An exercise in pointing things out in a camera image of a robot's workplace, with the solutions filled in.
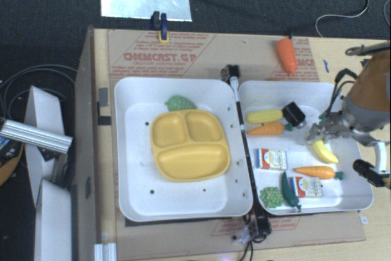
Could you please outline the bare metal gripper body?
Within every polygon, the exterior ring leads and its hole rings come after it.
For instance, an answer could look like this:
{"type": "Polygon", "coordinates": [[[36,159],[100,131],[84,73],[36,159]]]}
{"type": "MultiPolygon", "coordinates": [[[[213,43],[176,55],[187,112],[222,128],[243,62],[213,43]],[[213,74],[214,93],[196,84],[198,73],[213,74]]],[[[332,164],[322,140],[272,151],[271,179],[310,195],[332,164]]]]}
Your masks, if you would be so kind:
{"type": "Polygon", "coordinates": [[[356,119],[348,112],[338,111],[330,112],[324,111],[319,116],[320,132],[328,131],[332,133],[332,138],[348,138],[351,132],[355,130],[357,125],[356,119]]]}

